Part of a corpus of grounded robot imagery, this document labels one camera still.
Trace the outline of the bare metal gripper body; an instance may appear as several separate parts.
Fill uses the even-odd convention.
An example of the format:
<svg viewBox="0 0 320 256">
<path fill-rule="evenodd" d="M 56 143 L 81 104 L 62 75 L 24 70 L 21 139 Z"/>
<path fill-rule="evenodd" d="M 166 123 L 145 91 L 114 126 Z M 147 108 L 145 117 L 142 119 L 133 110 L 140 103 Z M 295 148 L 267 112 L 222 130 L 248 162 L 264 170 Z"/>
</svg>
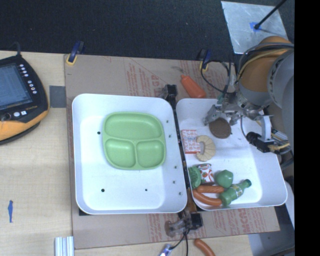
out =
<svg viewBox="0 0 320 256">
<path fill-rule="evenodd" d="M 225 93 L 218 97 L 220 111 L 236 116 L 246 116 L 250 120 L 257 121 L 261 118 L 260 112 L 265 106 L 264 93 Z"/>
</svg>

